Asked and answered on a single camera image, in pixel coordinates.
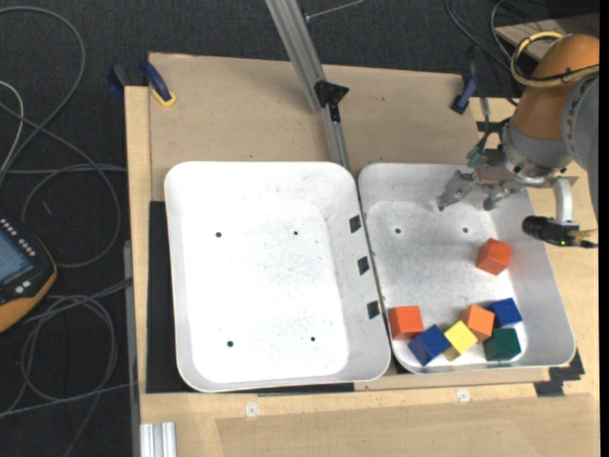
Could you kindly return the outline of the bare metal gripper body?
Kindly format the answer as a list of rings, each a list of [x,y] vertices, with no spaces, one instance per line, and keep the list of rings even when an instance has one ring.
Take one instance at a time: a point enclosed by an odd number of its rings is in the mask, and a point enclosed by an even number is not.
[[[474,167],[475,181],[492,192],[517,192],[523,188],[541,187],[548,173],[535,164],[513,163],[505,158],[486,157]]]

